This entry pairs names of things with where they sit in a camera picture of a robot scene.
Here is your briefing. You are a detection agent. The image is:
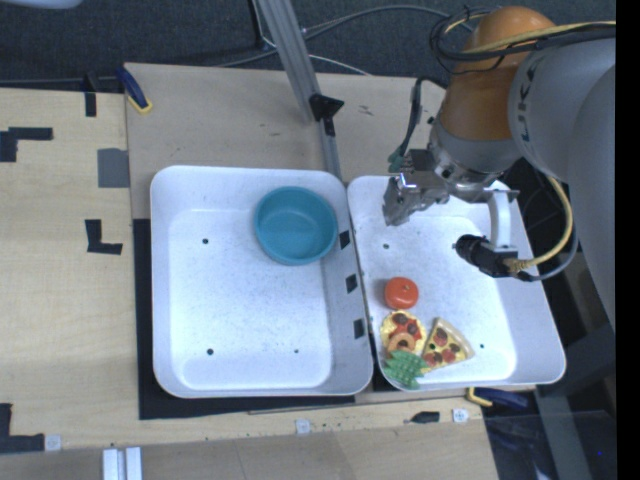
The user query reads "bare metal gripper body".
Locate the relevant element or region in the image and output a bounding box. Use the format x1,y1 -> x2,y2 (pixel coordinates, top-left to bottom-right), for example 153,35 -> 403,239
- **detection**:
397,148 -> 503,204

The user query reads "red toy tomato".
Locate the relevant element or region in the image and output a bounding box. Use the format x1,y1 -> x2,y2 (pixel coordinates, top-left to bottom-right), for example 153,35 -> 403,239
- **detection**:
384,276 -> 420,311

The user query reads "white plastic tray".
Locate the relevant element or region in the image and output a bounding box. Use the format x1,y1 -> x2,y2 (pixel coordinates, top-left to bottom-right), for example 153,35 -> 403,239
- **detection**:
149,164 -> 375,399
346,174 -> 568,393

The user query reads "teal bowl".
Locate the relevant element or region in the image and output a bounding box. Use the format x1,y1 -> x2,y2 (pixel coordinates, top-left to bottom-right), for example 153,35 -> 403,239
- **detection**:
253,186 -> 340,267

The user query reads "round yellow toy pizza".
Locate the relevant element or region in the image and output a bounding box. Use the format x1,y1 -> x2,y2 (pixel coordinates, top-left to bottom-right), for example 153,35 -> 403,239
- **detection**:
378,309 -> 428,360

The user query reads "toy pizza slice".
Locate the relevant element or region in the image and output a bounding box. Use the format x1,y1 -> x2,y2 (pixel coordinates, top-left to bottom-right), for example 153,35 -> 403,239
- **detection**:
420,316 -> 476,370

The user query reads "green toy leaf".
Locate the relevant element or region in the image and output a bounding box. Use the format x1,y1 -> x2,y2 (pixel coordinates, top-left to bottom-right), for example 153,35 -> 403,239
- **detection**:
382,348 -> 431,391

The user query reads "pale wood board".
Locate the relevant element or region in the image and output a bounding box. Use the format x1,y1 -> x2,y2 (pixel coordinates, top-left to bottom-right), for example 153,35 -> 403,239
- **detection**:
123,62 -> 537,419

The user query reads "black cylinder on white bracket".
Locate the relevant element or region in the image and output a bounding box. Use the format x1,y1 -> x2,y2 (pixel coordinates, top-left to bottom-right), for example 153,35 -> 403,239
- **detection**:
453,187 -> 521,279

